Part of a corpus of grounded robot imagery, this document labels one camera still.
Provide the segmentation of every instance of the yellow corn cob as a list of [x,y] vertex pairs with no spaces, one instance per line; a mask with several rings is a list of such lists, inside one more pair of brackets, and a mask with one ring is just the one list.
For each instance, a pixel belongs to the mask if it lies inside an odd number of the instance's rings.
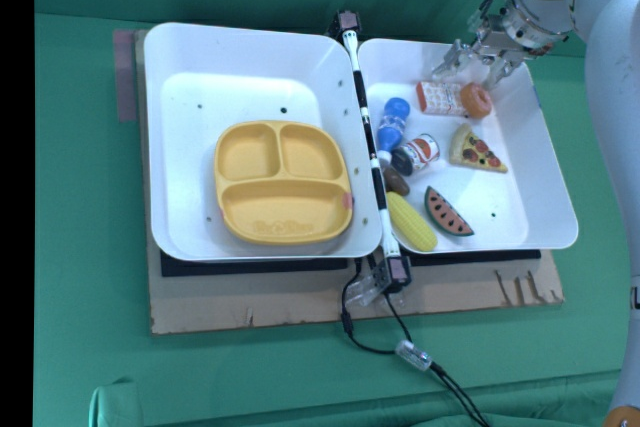
[[422,216],[400,194],[387,192],[387,207],[394,226],[418,251],[431,251],[438,239]]

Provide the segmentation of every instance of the blue bottle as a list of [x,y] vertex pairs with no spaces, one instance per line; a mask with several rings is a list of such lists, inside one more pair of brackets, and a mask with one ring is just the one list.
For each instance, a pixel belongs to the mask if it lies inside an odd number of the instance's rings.
[[393,150],[404,134],[404,126],[411,108],[409,103],[402,98],[391,98],[384,106],[384,113],[378,127],[378,160],[380,166],[385,168],[391,162],[391,150]]

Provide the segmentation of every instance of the orange donut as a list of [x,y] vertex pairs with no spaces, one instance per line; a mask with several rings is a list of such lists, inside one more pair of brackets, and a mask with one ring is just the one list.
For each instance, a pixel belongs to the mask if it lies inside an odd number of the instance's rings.
[[491,97],[485,88],[469,82],[460,90],[460,101],[472,118],[484,118],[491,112]]

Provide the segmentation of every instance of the green table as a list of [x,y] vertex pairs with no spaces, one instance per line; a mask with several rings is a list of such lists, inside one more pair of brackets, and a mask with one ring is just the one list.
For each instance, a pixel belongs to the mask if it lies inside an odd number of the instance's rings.
[[[112,47],[114,30],[149,25],[35,24],[35,426],[86,425],[93,391],[122,377],[145,425],[409,425],[461,412],[434,379],[358,350],[337,323],[152,337],[139,127],[118,121]],[[626,342],[628,252],[583,59],[530,69],[580,223],[554,252],[566,303],[406,323],[481,410],[598,425]],[[358,334],[393,346],[397,329],[371,320]]]

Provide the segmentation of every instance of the toy watermelon slice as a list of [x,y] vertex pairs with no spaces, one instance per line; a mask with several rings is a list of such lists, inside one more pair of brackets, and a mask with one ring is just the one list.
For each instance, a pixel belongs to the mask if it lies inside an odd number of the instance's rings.
[[433,222],[447,233],[457,237],[473,235],[474,232],[467,221],[431,186],[427,187],[424,195],[424,206]]

